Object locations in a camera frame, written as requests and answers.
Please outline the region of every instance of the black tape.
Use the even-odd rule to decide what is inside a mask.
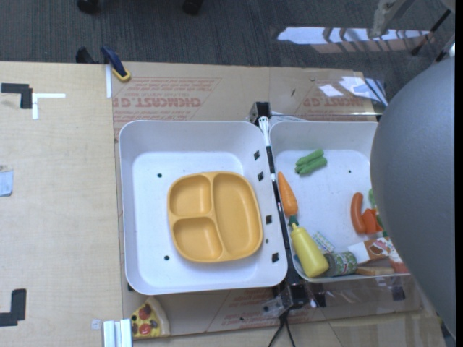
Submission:
[[[25,320],[26,294],[25,289],[13,290],[10,312],[0,313],[0,327],[13,327],[17,325],[18,320]]]
[[[32,109],[32,89],[28,84],[1,84],[3,93],[21,94],[21,108]]]

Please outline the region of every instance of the chair caster wheel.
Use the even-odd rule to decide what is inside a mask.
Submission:
[[[185,13],[190,15],[196,15],[203,5],[203,0],[185,0],[182,9]]]
[[[82,12],[94,13],[98,6],[98,0],[77,0],[77,6]]]

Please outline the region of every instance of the mustard bottle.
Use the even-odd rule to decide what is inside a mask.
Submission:
[[[305,275],[314,278],[327,271],[329,264],[325,256],[309,233],[296,222],[292,223],[291,239]]]

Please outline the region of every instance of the toy pizza slice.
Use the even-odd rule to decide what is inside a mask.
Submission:
[[[130,316],[132,322],[132,338],[149,339],[166,337],[171,334],[169,321],[161,304],[150,296]]]

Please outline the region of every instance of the wooden table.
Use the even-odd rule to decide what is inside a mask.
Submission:
[[[0,313],[9,312],[13,290],[27,291],[25,319],[0,327],[0,345],[101,346],[92,321],[123,318],[106,66],[1,62],[0,82],[65,94],[39,98],[38,119],[20,108],[20,95],[0,94],[0,171],[14,174],[12,195],[0,197]],[[275,330],[182,335],[140,345],[267,346]],[[291,330],[297,346],[445,346],[432,307]],[[289,345],[285,330],[274,345]]]

